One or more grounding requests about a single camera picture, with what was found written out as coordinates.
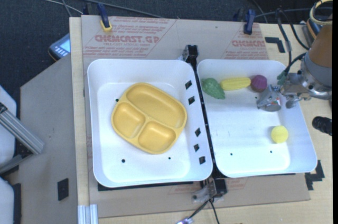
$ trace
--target blue clamp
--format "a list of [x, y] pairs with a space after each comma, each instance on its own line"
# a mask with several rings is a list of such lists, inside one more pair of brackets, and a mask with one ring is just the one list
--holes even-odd
[[105, 32], [110, 32], [112, 30], [112, 25], [109, 21], [108, 14], [106, 9], [102, 3], [97, 5], [97, 9], [99, 10], [99, 14], [101, 15], [101, 26]]
[[249, 9], [247, 14], [245, 15], [245, 19], [247, 22], [246, 24], [244, 24], [245, 34], [252, 34], [252, 25], [254, 23], [255, 16], [256, 16], [255, 10], [251, 10], [251, 9]]

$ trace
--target toy lemon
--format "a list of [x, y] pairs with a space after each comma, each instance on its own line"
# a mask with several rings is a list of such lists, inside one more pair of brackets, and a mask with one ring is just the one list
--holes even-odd
[[289, 132], [283, 125], [275, 126], [271, 131], [271, 138], [275, 143], [282, 143], [289, 137]]

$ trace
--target green toy vegetable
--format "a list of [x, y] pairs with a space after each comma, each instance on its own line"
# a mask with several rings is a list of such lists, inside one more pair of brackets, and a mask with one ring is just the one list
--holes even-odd
[[202, 79], [201, 81], [202, 81], [202, 90], [206, 94], [216, 99], [226, 98], [224, 91], [219, 85], [219, 83], [217, 82], [217, 80], [215, 80], [214, 78], [207, 78], [207, 79]]

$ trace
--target white tray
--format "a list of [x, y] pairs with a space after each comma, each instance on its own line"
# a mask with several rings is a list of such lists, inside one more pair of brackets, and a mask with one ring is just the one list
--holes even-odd
[[0, 177], [0, 224], [13, 224], [14, 190]]
[[[202, 181], [210, 176], [212, 159], [190, 65], [179, 60], [99, 59], [90, 64], [87, 73], [93, 172], [100, 184], [115, 188]], [[192, 85], [186, 89], [189, 81]], [[134, 147], [112, 128], [110, 116], [115, 99], [138, 82], [160, 88], [179, 100], [187, 111], [185, 128], [173, 147], [163, 154], [149, 154]]]
[[[0, 86], [0, 102], [3, 103], [8, 111], [16, 115], [15, 100]], [[0, 125], [0, 166], [5, 165], [13, 158], [15, 151], [15, 137], [5, 127]]]
[[[200, 79], [265, 76], [268, 84], [276, 85], [277, 76], [285, 66], [277, 61], [203, 60], [198, 65]], [[280, 111], [257, 109], [260, 94], [250, 87], [225, 91], [224, 100], [205, 93], [211, 141], [216, 165], [221, 173], [237, 178], [254, 175], [310, 172], [317, 165], [316, 153], [302, 114], [297, 105], [285, 107], [281, 98]], [[271, 129], [284, 125], [289, 132], [286, 142], [276, 144]]]

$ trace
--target metal bracket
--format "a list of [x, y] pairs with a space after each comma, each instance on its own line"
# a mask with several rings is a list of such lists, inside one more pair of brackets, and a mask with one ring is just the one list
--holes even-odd
[[[28, 129], [18, 120], [7, 107], [0, 102], [0, 124], [3, 125], [15, 138], [20, 141], [33, 154], [41, 154], [44, 143], [37, 136], [32, 134]], [[23, 159], [21, 155], [12, 158], [5, 165], [0, 167], [0, 174], [12, 169], [19, 164]]]
[[183, 61], [187, 63], [196, 64], [196, 58], [198, 57], [199, 52], [197, 45], [186, 45], [183, 50]]
[[193, 192], [193, 203], [204, 203], [217, 194], [215, 181], [206, 184], [202, 189]]
[[78, 206], [78, 224], [98, 224], [97, 204]]

